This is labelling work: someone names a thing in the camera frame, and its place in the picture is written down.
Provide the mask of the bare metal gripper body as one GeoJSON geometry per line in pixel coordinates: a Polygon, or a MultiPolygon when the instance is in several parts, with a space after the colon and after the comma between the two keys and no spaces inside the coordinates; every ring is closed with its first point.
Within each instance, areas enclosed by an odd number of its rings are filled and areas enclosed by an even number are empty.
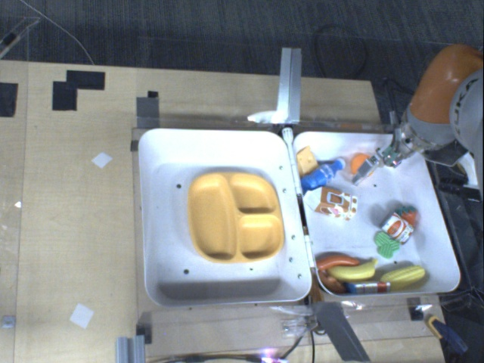
{"type": "Polygon", "coordinates": [[[377,149],[378,166],[396,168],[403,160],[423,150],[423,140],[411,126],[395,127],[390,144],[384,149],[377,149]]]}

